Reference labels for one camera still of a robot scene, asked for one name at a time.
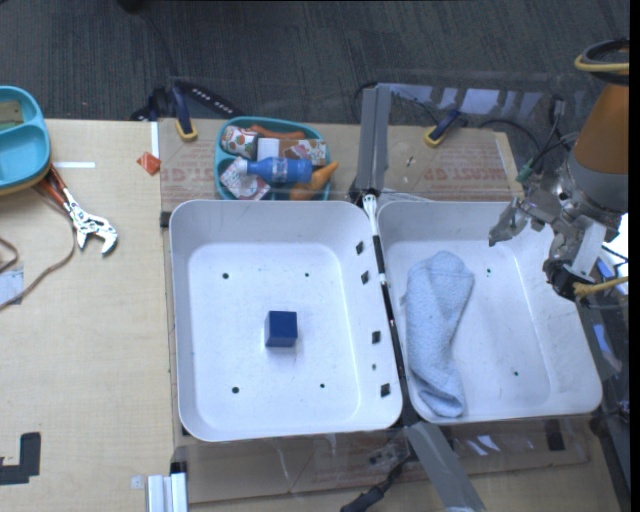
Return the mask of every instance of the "blue bottle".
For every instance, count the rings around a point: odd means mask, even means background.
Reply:
[[[295,160],[275,156],[270,156],[259,162],[242,160],[238,162],[238,170],[257,174],[270,183],[309,183],[313,172],[311,160]]]

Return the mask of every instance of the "blue block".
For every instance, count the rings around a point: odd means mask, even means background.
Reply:
[[[293,347],[298,339],[298,314],[291,311],[269,311],[264,324],[267,347]]]

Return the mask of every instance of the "pliers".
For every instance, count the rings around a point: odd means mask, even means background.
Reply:
[[[53,165],[50,166],[49,172],[37,186],[49,194],[69,214],[76,230],[76,240],[80,249],[84,248],[89,235],[96,235],[104,240],[102,244],[103,255],[115,247],[118,241],[118,233],[115,228],[106,219],[87,213],[80,208]]]

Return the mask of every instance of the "light blue towel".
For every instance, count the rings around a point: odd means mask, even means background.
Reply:
[[[455,254],[440,251],[409,270],[407,349],[419,395],[438,416],[455,418],[465,407],[451,339],[473,287],[474,277]]]

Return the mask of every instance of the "table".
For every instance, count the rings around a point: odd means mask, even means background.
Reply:
[[[95,168],[62,173],[76,199],[108,218],[120,240],[104,258],[99,243],[89,240],[21,305],[0,312],[3,463],[17,463],[21,434],[42,436],[40,474],[28,484],[0,486],[0,509],[144,510],[145,476],[167,474],[177,429],[160,179],[136,163],[152,150],[153,125],[47,120],[47,126],[54,161],[95,162]],[[0,234],[20,249],[27,283],[72,243],[68,219],[31,190],[0,198]],[[586,420],[568,424],[580,433],[579,448],[587,450],[583,463],[472,476],[488,509],[618,510],[603,452]],[[364,490],[192,508],[337,510]],[[373,510],[441,506],[433,487],[418,481],[392,487]]]

